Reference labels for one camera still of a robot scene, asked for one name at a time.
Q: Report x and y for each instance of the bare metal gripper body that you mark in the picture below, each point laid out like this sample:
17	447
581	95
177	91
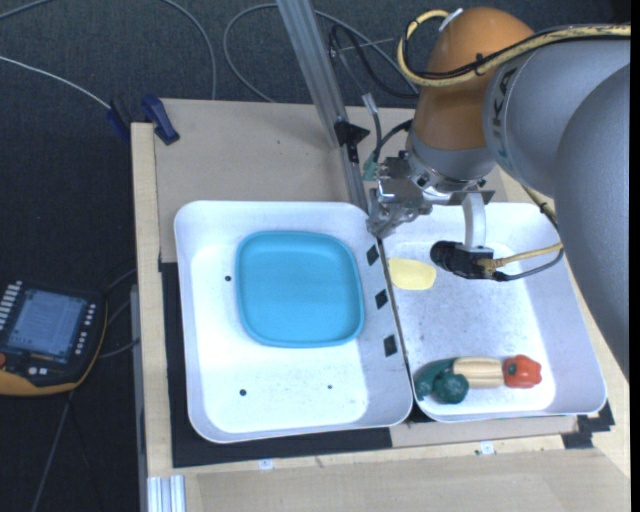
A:
402	185

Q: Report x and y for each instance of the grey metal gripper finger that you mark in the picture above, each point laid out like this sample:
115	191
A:
381	222
412	211

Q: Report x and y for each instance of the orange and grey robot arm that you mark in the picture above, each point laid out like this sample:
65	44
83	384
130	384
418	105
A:
550	125

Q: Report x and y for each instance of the yellow flat crisp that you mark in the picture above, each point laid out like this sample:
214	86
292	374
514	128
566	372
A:
411	274

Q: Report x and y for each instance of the blue plate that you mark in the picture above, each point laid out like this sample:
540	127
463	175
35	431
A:
300	290

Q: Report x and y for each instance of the white plastic tray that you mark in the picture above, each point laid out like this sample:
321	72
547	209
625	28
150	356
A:
475	320
280	390

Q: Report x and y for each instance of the pale wood board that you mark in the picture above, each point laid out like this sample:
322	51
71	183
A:
250	155

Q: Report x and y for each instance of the beige bread roll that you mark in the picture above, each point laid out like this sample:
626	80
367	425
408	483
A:
479	372

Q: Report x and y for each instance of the green broccoli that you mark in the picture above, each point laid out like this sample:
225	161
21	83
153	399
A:
450	389

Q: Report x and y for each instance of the red bell pepper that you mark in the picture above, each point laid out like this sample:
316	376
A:
522	371

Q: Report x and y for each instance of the black cylinder on white bracket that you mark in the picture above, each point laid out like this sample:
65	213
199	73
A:
455	257

